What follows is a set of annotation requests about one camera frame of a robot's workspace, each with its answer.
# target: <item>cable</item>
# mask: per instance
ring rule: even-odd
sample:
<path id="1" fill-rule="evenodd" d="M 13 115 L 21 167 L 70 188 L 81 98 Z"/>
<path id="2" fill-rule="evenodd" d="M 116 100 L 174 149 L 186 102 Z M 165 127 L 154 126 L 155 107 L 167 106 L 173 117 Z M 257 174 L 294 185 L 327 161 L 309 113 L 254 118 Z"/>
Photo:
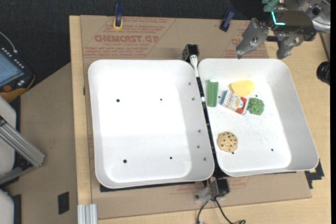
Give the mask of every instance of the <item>cable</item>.
<path id="1" fill-rule="evenodd" d="M 14 44 L 11 42 L 11 40 L 10 40 L 8 37 L 6 37 L 5 34 L 2 33 L 1 31 L 0 31 L 0 35 L 2 35 L 4 38 L 7 39 L 7 41 L 9 42 L 9 44 L 10 44 L 10 45 L 12 46 L 12 48 L 13 48 L 13 52 L 14 52 L 15 54 L 17 54 L 17 50 L 15 49 L 15 46 L 14 46 Z"/>
<path id="2" fill-rule="evenodd" d="M 223 210 L 222 210 L 222 207 L 220 206 L 219 202 L 217 201 L 217 196 L 214 197 L 215 199 L 215 202 L 217 203 L 218 205 L 218 208 L 220 209 L 223 217 L 227 220 L 227 222 L 229 222 L 229 224 L 233 224 L 230 220 L 228 220 L 228 218 L 226 217 L 226 215 L 224 214 Z M 245 224 L 246 223 L 246 220 L 242 220 L 239 222 L 239 224 Z"/>
<path id="3" fill-rule="evenodd" d="M 200 208 L 200 210 L 198 211 L 198 214 L 197 214 L 197 219 L 196 219 L 196 221 L 197 221 L 197 224 L 200 224 L 200 214 L 201 214 L 201 212 L 202 212 L 202 209 L 206 206 L 206 204 L 209 202 L 210 200 L 208 200 L 208 201 L 206 201 L 203 205 L 202 205 L 202 207 Z"/>
<path id="4" fill-rule="evenodd" d="M 200 219 L 200 214 L 201 214 L 201 212 L 202 212 L 202 210 L 203 210 L 203 208 L 207 205 L 207 203 L 211 200 L 211 201 L 215 201 L 216 203 L 217 203 L 217 206 L 219 207 L 219 209 L 220 209 L 220 211 L 221 211 L 221 213 L 222 213 L 222 215 L 223 215 L 223 217 L 227 220 L 227 222 L 229 222 L 229 224 L 234 224 L 234 223 L 232 223 L 230 220 L 228 220 L 228 218 L 226 217 L 226 215 L 224 214 L 224 212 L 223 212 L 223 210 L 222 210 L 222 207 L 220 206 L 220 204 L 219 204 L 219 202 L 217 201 L 217 197 L 218 197 L 219 195 L 217 195 L 217 196 L 215 196 L 214 198 L 212 198 L 212 199 L 209 199 L 209 200 L 207 200 L 203 205 L 202 205 L 202 207 L 200 208 L 200 210 L 198 211 L 198 214 L 197 214 L 197 224 L 200 224 L 201 222 L 199 221 Z M 239 224 L 245 224 L 246 223 L 246 220 L 241 220 L 240 222 L 239 222 Z"/>

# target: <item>toy cookie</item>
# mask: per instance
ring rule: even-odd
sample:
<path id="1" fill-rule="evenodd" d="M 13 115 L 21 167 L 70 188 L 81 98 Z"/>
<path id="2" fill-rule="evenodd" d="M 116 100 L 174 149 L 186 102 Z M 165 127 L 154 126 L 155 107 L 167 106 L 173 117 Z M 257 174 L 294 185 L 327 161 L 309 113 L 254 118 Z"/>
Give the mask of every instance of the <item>toy cookie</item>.
<path id="1" fill-rule="evenodd" d="M 223 132 L 217 138 L 218 147 L 225 152 L 233 152 L 238 147 L 238 138 L 232 132 Z"/>

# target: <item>table surface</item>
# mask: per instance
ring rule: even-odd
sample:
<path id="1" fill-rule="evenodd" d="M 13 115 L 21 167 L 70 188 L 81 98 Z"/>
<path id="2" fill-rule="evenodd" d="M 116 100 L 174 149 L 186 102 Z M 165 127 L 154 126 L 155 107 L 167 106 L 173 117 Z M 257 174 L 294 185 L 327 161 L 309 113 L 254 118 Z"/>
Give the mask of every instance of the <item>table surface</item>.
<path id="1" fill-rule="evenodd" d="M 92 197 L 86 129 L 86 105 L 83 95 L 85 82 L 83 77 L 80 16 L 70 16 L 69 27 L 78 204 L 89 205 L 92 203 Z M 269 57 L 276 59 L 277 46 L 269 42 L 265 45 Z M 292 55 L 282 60 L 290 69 L 324 172 L 322 180 L 313 181 L 312 198 L 225 207 L 224 213 L 229 220 L 245 219 L 247 224 L 331 223 L 330 86 L 316 77 L 318 65 L 326 60 L 327 55 L 320 36 L 317 36 L 314 41 L 304 42 L 299 47 L 294 48 Z M 99 223 L 195 224 L 197 213 L 198 210 L 180 211 L 105 219 L 99 220 Z M 204 209 L 201 219 L 207 224 L 226 223 L 218 208 Z"/>

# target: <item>white cable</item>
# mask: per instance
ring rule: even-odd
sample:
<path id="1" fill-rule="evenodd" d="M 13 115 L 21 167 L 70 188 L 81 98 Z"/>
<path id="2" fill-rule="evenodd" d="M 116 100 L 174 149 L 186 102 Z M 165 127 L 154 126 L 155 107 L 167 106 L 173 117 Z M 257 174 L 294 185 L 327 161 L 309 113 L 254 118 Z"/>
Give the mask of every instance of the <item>white cable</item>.
<path id="1" fill-rule="evenodd" d="M 15 54 L 17 54 L 17 50 L 15 49 L 15 46 L 14 46 L 14 44 L 11 42 L 11 40 L 10 40 L 8 37 L 6 37 L 5 34 L 2 33 L 1 31 L 0 31 L 0 35 L 2 35 L 4 38 L 7 39 L 7 41 L 10 43 L 10 45 L 13 47 L 13 52 L 14 52 Z"/>

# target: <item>screen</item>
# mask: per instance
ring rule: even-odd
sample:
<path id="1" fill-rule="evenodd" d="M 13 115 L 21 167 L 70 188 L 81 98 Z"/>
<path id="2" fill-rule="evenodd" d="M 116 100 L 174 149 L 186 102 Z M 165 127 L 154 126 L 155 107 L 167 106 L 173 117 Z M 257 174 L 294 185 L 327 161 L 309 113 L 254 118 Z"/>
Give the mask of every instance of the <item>screen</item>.
<path id="1" fill-rule="evenodd" d="M 23 74 L 14 63 L 0 53 L 0 86 L 6 85 Z"/>

